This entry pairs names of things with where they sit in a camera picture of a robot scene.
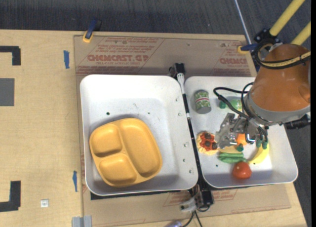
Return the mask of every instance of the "green can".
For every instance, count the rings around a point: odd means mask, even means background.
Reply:
[[[211,111],[211,103],[209,101],[208,92],[205,90],[198,90],[194,93],[194,101],[196,112],[199,114],[206,114]]]

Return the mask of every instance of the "wooden table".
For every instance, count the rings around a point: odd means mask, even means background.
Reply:
[[[14,105],[0,106],[0,208],[9,201],[10,182],[21,182],[21,205],[18,210],[0,212],[1,227],[66,227],[71,226],[72,217],[84,215],[74,35],[83,32],[0,30],[1,46],[21,49],[20,66],[12,65],[11,53],[0,52],[0,78],[14,79]],[[68,69],[63,51],[69,52]],[[294,185],[286,184],[285,188],[291,204],[288,209],[200,220],[204,227],[306,226]],[[44,199],[49,199],[49,207],[41,207]],[[163,227],[168,223],[142,226]],[[198,222],[194,219],[190,226],[198,226]]]

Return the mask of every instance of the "tomato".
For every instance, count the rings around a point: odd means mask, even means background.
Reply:
[[[237,179],[249,179],[252,171],[247,162],[241,161],[235,164],[233,168],[233,176]]]

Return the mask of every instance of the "yellow tube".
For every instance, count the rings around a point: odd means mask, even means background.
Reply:
[[[285,24],[291,19],[298,8],[303,4],[305,0],[293,0],[283,14],[279,17],[276,23],[270,29],[270,34],[272,36],[277,36],[279,32],[283,29]]]
[[[306,39],[311,35],[312,22],[309,22],[305,28],[296,36],[291,42],[292,44],[302,45]]]

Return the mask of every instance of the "orange plate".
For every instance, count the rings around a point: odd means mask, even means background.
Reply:
[[[121,119],[96,128],[89,145],[100,176],[116,188],[147,181],[162,167],[152,132],[136,118]]]

